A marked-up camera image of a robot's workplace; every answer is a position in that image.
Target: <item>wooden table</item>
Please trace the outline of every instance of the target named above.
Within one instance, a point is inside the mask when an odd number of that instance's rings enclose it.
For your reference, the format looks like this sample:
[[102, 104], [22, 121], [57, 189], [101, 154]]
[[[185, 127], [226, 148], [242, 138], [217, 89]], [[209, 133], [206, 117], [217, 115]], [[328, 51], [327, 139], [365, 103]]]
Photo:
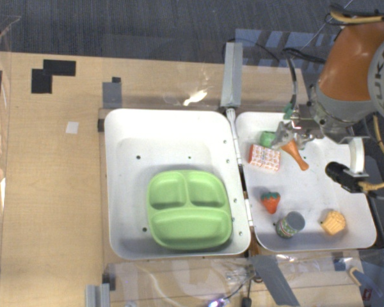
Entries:
[[[31, 94], [31, 69], [42, 68], [44, 59], [77, 61], [76, 76], [54, 76], [52, 94]], [[12, 54], [0, 307], [84, 306], [85, 287], [100, 285], [108, 263], [122, 262], [116, 256], [104, 256], [107, 241], [102, 234], [100, 198], [97, 120], [102, 82], [110, 82], [113, 76], [122, 78], [127, 104], [162, 104], [168, 91], [170, 98], [182, 101], [188, 92], [208, 88], [204, 101], [216, 106], [223, 65]], [[305, 90], [301, 91], [304, 100]], [[278, 110], [290, 96], [286, 70], [243, 68], [243, 102], [265, 111]], [[79, 123], [77, 134], [66, 133], [68, 122]], [[190, 267], [179, 270], [168, 263], [120, 266], [124, 274], [125, 267], [138, 272], [137, 306], [196, 306], [213, 298], [208, 292], [190, 297], [171, 284], [187, 271], [192, 283], [205, 286], [210, 270], [216, 271], [213, 261], [192, 260], [186, 262]], [[313, 277], [322, 278], [318, 273], [305, 273], [297, 279], [294, 293], [302, 306], [319, 301], [325, 306], [362, 305], [357, 286], [345, 273], [328, 271], [323, 280], [310, 285]], [[122, 293], [114, 294], [111, 305], [124, 306]], [[254, 285], [251, 296], [252, 306], [275, 305], [263, 284]], [[240, 306], [239, 294], [232, 306]]]

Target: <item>metal bracket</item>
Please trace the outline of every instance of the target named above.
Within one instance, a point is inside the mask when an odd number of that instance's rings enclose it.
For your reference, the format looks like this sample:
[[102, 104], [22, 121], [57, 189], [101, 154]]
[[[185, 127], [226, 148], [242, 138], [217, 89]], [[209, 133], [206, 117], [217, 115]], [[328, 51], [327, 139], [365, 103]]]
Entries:
[[350, 171], [354, 174], [364, 173], [364, 144], [362, 138], [353, 138], [349, 141]]
[[237, 164], [242, 165], [241, 151], [239, 149], [239, 140], [238, 140], [236, 125], [235, 125], [235, 120], [236, 120], [235, 109], [228, 108], [226, 110], [226, 117], [229, 121], [230, 128], [232, 130], [233, 144], [235, 146]]
[[245, 199], [245, 200], [244, 200], [244, 206], [246, 207], [246, 215], [248, 216], [249, 226], [254, 226], [254, 224], [253, 224], [252, 210], [251, 210], [251, 208], [250, 208], [250, 202], [249, 202], [249, 199]]
[[242, 43], [226, 43], [225, 70], [220, 100], [221, 107], [238, 107], [242, 95]]
[[87, 285], [85, 289], [85, 307], [110, 307], [109, 284], [105, 283], [99, 287]]
[[256, 276], [263, 279], [266, 288], [278, 305], [300, 306], [288, 282], [278, 266], [276, 256], [257, 255], [249, 257]]

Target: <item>toy strawberry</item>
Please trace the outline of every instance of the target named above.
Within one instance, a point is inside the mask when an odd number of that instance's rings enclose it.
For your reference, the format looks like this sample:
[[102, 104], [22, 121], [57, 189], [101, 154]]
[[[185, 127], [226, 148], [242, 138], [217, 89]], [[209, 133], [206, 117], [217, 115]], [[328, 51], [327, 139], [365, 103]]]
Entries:
[[268, 192], [262, 194], [260, 200], [268, 210], [269, 214], [274, 214], [280, 201], [280, 195], [277, 192]]

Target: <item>white sticker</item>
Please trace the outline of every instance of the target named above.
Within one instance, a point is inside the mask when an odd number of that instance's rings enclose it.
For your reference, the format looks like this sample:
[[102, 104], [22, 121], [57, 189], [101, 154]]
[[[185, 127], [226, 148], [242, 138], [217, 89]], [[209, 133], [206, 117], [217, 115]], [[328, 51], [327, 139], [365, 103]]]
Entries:
[[77, 134], [78, 125], [79, 125], [79, 122], [68, 122], [65, 132], [67, 134]]

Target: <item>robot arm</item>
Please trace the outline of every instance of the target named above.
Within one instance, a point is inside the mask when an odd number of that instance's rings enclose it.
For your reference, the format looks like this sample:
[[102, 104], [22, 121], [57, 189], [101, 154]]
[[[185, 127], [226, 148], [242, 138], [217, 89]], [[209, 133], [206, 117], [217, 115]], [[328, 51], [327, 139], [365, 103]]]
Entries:
[[326, 173], [350, 192], [378, 189], [364, 179], [364, 146], [352, 126], [368, 114], [384, 116], [384, 22], [346, 26], [338, 35], [310, 101], [280, 125], [274, 146], [294, 138], [298, 148], [326, 136], [351, 149], [351, 167], [330, 163]]

